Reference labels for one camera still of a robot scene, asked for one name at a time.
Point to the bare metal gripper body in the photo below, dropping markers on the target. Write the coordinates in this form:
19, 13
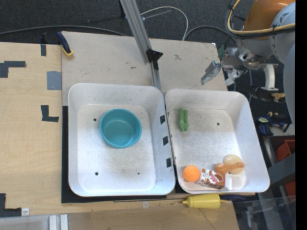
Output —
239, 57

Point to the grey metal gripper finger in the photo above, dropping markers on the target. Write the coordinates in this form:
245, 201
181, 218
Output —
233, 76
211, 72

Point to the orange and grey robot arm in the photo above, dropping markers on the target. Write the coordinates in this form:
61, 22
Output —
268, 6

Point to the green toy beans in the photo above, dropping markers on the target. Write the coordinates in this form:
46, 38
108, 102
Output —
183, 120

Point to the white plastic tray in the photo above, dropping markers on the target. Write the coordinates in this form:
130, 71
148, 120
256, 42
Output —
206, 142
115, 166

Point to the beige round toy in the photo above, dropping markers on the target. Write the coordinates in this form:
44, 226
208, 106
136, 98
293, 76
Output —
230, 158

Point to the orange ball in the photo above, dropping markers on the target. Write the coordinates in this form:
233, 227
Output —
191, 173

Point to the brown and white carton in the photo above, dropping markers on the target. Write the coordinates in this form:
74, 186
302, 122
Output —
212, 179

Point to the teal bowl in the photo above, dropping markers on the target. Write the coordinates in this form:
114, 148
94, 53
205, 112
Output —
120, 128

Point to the pale wood board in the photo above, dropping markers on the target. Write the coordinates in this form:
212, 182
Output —
103, 61

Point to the yellow mustard bottle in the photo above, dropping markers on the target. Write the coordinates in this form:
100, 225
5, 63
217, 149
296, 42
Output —
205, 201

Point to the black cylinder on white bracket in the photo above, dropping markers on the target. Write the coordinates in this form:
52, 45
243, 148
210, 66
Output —
269, 77

